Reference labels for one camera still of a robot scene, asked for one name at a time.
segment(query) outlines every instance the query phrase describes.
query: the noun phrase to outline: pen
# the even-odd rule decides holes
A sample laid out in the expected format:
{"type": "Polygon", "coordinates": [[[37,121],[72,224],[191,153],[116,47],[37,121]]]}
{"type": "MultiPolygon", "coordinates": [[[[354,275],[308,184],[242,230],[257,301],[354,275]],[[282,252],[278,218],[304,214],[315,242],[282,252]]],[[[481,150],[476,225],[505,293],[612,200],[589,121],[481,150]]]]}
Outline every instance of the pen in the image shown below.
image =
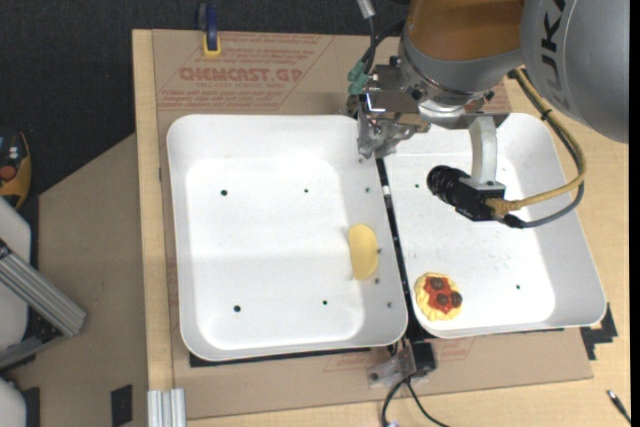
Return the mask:
{"type": "Polygon", "coordinates": [[[629,416],[629,414],[627,413],[627,410],[622,405],[622,401],[620,400],[620,398],[611,390],[608,390],[607,394],[609,395],[611,402],[613,402],[613,405],[616,406],[616,408],[618,409],[618,411],[620,411],[622,416],[624,416],[627,419],[627,421],[631,423],[631,417],[629,416]]]}

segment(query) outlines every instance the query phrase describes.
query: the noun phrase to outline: yellow cable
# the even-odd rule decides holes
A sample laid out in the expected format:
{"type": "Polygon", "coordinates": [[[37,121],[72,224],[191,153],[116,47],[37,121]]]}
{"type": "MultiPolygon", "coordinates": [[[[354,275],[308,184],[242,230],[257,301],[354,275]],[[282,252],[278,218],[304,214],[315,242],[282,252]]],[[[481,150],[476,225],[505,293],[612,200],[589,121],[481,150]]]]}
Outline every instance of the yellow cable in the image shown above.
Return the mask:
{"type": "Polygon", "coordinates": [[[582,152],[582,148],[577,143],[577,141],[573,138],[573,136],[569,133],[569,131],[565,128],[565,126],[560,122],[557,116],[551,111],[547,109],[547,105],[543,100],[542,96],[533,88],[533,85],[529,81],[527,75],[521,69],[515,70],[516,75],[520,78],[520,84],[523,88],[526,89],[527,94],[530,95],[529,98],[531,101],[540,108],[542,112],[547,112],[546,117],[558,128],[560,132],[564,135],[566,140],[569,142],[573,150],[575,151],[577,157],[577,167],[578,167],[578,176],[576,176],[571,182],[563,185],[562,187],[558,187],[557,189],[552,189],[550,191],[542,192],[540,194],[536,194],[535,196],[530,196],[525,199],[520,200],[505,200],[500,198],[489,198],[485,201],[485,204],[491,207],[494,211],[494,214],[498,217],[502,217],[506,215],[508,212],[514,210],[520,210],[521,208],[532,205],[534,203],[540,203],[541,201],[546,201],[551,198],[555,198],[560,194],[564,194],[565,192],[569,192],[572,189],[576,189],[580,186],[580,184],[584,181],[585,175],[587,173],[587,163],[582,152]]]}

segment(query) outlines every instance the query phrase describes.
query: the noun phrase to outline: pizza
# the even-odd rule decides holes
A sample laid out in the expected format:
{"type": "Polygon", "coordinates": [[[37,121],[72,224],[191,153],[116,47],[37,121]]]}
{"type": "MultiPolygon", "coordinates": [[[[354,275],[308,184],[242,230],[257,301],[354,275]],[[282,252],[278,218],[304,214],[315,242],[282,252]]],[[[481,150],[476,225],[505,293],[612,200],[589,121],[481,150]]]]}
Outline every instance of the pizza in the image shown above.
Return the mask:
{"type": "Polygon", "coordinates": [[[416,281],[414,291],[420,310],[431,321],[451,320],[460,313],[462,294],[445,274],[423,274],[416,281]]]}

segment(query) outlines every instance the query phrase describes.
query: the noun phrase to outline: yellow and black tool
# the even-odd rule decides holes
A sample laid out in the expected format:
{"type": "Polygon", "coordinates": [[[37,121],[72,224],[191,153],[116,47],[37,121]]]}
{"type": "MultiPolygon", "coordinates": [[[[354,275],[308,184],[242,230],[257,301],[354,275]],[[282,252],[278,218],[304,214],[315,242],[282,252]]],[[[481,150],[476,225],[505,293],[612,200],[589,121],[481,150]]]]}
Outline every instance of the yellow and black tool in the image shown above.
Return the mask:
{"type": "Polygon", "coordinates": [[[0,196],[16,209],[31,185],[31,155],[24,134],[0,125],[0,196]]]}

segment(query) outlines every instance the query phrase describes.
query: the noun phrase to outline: wooden table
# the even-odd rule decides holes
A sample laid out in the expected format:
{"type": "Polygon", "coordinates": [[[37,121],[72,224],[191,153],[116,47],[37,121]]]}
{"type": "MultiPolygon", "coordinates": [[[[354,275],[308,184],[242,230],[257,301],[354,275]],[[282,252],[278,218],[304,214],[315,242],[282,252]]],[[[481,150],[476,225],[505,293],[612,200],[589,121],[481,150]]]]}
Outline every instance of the wooden table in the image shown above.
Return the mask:
{"type": "MultiPolygon", "coordinates": [[[[134,80],[140,180],[140,210],[149,388],[174,387],[165,267],[162,192],[154,86],[153,37],[150,30],[133,33],[134,80]]],[[[535,113],[514,82],[507,82],[514,112],[535,113]]],[[[587,156],[585,197],[578,208],[602,285],[618,330],[614,343],[598,345],[594,378],[511,389],[428,397],[427,410],[443,423],[465,425],[625,425],[606,391],[614,390],[631,411],[629,335],[629,152],[589,129],[567,121],[587,156]]],[[[573,163],[559,145],[565,173],[573,163]]],[[[190,421],[205,426],[377,426],[379,402],[327,406],[190,421]]],[[[428,425],[412,399],[394,399],[388,418],[402,426],[428,425]]]]}

